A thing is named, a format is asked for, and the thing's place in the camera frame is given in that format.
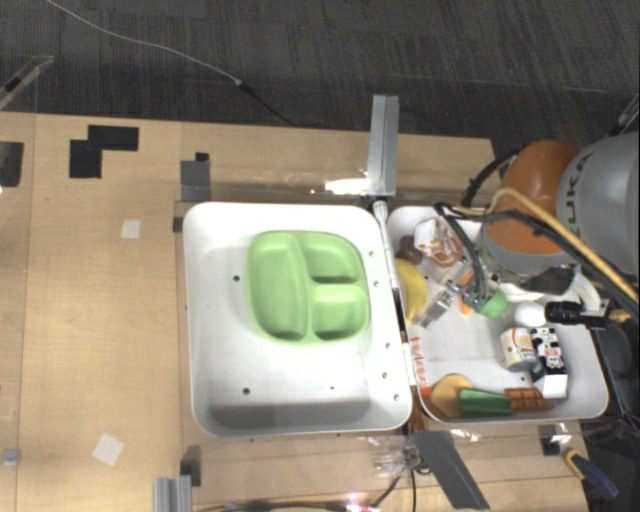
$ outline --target yellow cable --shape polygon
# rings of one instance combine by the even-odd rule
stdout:
[[[587,244],[580,240],[580,238],[578,238],[572,231],[564,227],[564,225],[558,219],[556,219],[540,205],[534,203],[522,192],[511,187],[501,188],[494,194],[493,199],[491,200],[491,204],[485,211],[471,210],[470,208],[465,208],[462,206],[456,206],[456,210],[470,217],[482,217],[484,215],[493,213],[496,205],[498,204],[498,201],[503,196],[513,197],[538,217],[540,217],[542,221],[546,222],[556,233],[561,235],[567,242],[569,242],[574,247],[574,249],[576,249],[586,259],[588,259],[594,267],[596,267],[598,270],[600,270],[600,272],[606,275],[611,280],[611,282],[613,282],[625,295],[627,295],[629,298],[631,298],[631,300],[638,304],[638,294],[636,293],[636,291],[611,267],[611,265],[604,261],[594,251],[592,251],[589,246],[587,246]]]

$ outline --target green plate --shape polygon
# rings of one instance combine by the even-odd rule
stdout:
[[[271,340],[347,340],[369,325],[362,260],[346,239],[315,231],[258,235],[247,257],[251,316]]]

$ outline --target wooden table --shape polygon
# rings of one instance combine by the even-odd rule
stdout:
[[[69,141],[86,139],[89,124],[139,127],[139,150],[105,151],[102,179],[70,179]],[[188,439],[226,471],[194,489],[199,505],[387,485],[355,437],[330,447],[295,438],[289,451],[278,440],[189,438],[181,407],[172,231],[180,161],[209,153],[214,196],[294,197],[360,176],[368,134],[0,113],[0,140],[25,144],[22,182],[0,196],[0,441],[22,454],[17,468],[0,467],[0,510],[151,510],[153,479],[178,474]],[[398,187],[456,192],[491,159],[486,140],[402,135]],[[140,237],[121,238],[131,219]],[[493,509],[585,510],[578,480],[541,456],[535,429],[514,432],[476,432],[488,442],[461,449]],[[92,456],[104,433],[124,443],[113,466]],[[419,485],[421,503],[450,510],[433,477]],[[385,510],[410,510],[410,499],[399,490]]]

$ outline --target white wire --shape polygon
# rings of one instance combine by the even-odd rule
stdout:
[[[122,34],[117,34],[116,32],[112,32],[111,30],[107,30],[106,28],[102,28],[99,25],[96,25],[95,23],[90,22],[89,20],[84,19],[82,16],[79,16],[78,14],[76,14],[73,11],[70,11],[69,9],[67,9],[66,7],[63,7],[60,4],[57,4],[56,2],[54,2],[53,0],[45,0],[45,2],[47,2],[48,4],[52,5],[53,7],[55,7],[56,9],[61,10],[62,12],[67,13],[69,16],[71,16],[72,18],[75,18],[78,21],[81,21],[82,23],[84,23],[85,25],[90,26],[91,28],[102,32],[104,34],[107,34],[111,37],[116,37],[118,39],[122,39],[123,41],[129,41],[131,43],[136,43],[136,44],[140,44],[142,46],[148,46],[150,48],[157,48],[159,50],[164,50],[166,52],[169,53],[173,53],[174,55],[177,55],[178,57],[182,57],[183,59],[187,59],[188,61],[191,61],[195,64],[198,64],[200,66],[203,66],[205,68],[211,69],[213,71],[215,71],[216,73],[220,73],[221,75],[226,76],[227,78],[233,80],[233,82],[237,85],[240,86],[242,85],[242,80],[240,80],[239,78],[227,73],[226,71],[223,71],[220,68],[217,68],[207,62],[203,62],[199,59],[196,59],[195,57],[191,57],[190,55],[187,55],[186,53],[182,53],[178,50],[175,50],[173,48],[169,48],[168,46],[163,46],[161,44],[157,44],[157,43],[150,43],[149,41],[143,41],[141,39],[135,39],[133,37],[128,37],[128,36],[123,36]]]

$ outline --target white tray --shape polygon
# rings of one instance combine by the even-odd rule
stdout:
[[[398,208],[389,216],[389,235],[394,251],[400,247],[400,238],[413,235],[416,225],[436,216],[433,208],[407,206]],[[463,227],[475,238],[479,224],[462,223]],[[427,258],[419,265],[424,275],[441,273],[437,265]],[[442,287],[435,279],[427,281],[428,301],[438,294]],[[544,300],[559,300],[547,297]],[[474,388],[502,393],[508,387],[531,386],[528,372],[510,372],[504,364],[504,355],[500,347],[500,334],[515,326],[514,307],[510,306],[505,315],[498,320],[489,320],[479,314],[462,315],[459,303],[440,319],[432,322],[426,329],[412,326],[413,336],[420,337],[425,355],[429,384],[435,384],[449,373],[464,375]],[[587,419],[600,416],[607,408],[609,393],[602,374],[602,368],[588,330],[582,326],[554,325],[558,332],[564,361],[569,372],[567,399],[551,401],[548,411],[518,413],[495,418],[463,418],[445,423],[502,423],[502,422],[540,422]]]
[[[245,289],[247,250],[273,230],[322,231],[358,250],[371,321],[348,341],[266,340]],[[192,407],[214,436],[391,430],[411,393],[379,227],[351,206],[203,203],[184,221]]]

